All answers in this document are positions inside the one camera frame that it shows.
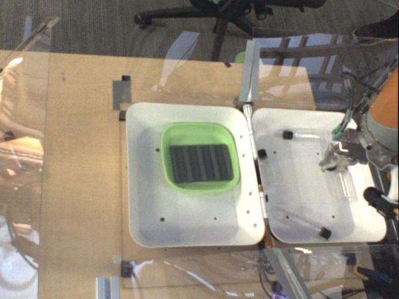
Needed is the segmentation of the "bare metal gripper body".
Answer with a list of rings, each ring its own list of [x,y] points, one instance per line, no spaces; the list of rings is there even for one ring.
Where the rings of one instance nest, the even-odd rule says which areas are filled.
[[[360,132],[346,128],[337,132],[337,166],[368,164],[366,149],[360,142]]]

